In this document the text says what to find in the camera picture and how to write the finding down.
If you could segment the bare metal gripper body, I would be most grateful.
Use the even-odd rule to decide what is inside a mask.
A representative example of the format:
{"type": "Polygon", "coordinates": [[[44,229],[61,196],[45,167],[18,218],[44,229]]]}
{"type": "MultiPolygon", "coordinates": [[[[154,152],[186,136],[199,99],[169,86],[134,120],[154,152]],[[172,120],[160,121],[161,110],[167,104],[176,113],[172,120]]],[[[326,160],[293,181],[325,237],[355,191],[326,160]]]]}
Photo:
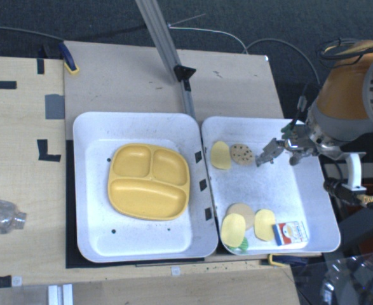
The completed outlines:
{"type": "Polygon", "coordinates": [[[341,150],[344,142],[333,139],[322,132],[319,125],[288,124],[283,128],[285,149],[294,151],[312,151],[313,156],[326,156],[332,160],[345,160],[348,153],[341,150]]]}

